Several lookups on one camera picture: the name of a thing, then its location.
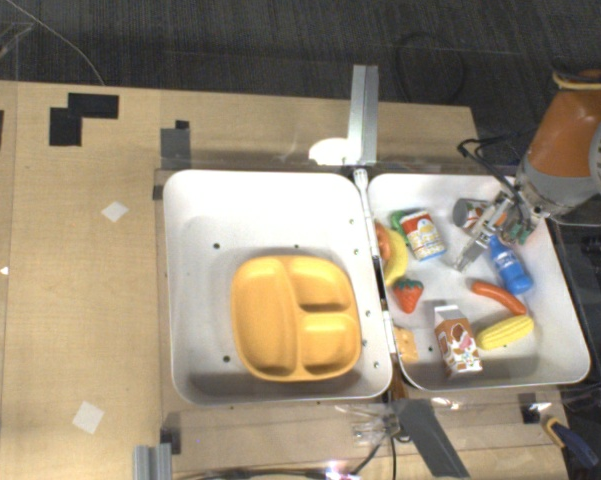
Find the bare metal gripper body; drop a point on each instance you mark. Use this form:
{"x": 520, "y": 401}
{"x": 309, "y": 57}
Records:
{"x": 510, "y": 215}

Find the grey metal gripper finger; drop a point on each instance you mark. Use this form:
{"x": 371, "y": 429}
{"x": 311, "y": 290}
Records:
{"x": 464, "y": 258}
{"x": 480, "y": 245}

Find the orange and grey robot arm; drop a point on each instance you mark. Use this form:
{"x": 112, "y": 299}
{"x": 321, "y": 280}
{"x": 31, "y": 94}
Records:
{"x": 560, "y": 138}

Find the silver can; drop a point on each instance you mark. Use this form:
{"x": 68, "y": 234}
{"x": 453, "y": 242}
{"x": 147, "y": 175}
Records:
{"x": 466, "y": 214}

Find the blue bottle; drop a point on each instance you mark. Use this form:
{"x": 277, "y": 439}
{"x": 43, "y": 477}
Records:
{"x": 510, "y": 268}

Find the red and white can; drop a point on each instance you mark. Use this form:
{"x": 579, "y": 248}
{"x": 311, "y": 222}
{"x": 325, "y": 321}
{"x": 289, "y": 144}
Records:
{"x": 424, "y": 235}

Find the orange sausage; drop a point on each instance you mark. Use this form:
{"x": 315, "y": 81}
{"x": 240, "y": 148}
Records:
{"x": 500, "y": 297}

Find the yellow banana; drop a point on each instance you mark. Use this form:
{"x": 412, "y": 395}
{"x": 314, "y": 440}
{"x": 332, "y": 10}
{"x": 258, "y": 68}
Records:
{"x": 399, "y": 260}

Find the red strawberry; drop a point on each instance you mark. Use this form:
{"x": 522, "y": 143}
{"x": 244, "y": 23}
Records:
{"x": 408, "y": 295}

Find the green broccoli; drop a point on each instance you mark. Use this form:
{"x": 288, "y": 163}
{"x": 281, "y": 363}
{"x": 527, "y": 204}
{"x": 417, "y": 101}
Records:
{"x": 397, "y": 220}

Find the orange carrot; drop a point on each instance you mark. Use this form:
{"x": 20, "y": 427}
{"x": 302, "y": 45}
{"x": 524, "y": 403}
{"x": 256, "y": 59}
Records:
{"x": 383, "y": 243}

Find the yellow corn cob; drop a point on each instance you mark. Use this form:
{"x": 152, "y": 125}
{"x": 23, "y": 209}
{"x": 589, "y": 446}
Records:
{"x": 505, "y": 332}

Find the brown and white carton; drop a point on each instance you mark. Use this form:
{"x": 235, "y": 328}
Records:
{"x": 457, "y": 343}

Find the thin black and white rod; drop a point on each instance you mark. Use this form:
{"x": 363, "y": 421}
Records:
{"x": 369, "y": 218}

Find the tan biscuit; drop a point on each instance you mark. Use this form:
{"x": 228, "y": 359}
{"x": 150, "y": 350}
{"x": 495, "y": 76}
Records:
{"x": 406, "y": 344}

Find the white plastic tray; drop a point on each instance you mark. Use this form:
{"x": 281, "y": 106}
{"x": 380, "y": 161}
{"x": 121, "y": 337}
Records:
{"x": 205, "y": 293}
{"x": 545, "y": 353}

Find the yellow divided plate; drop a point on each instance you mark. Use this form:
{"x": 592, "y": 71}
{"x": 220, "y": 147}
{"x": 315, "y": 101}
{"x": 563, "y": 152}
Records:
{"x": 265, "y": 313}

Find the pale wood board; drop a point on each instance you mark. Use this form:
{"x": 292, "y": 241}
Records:
{"x": 260, "y": 133}

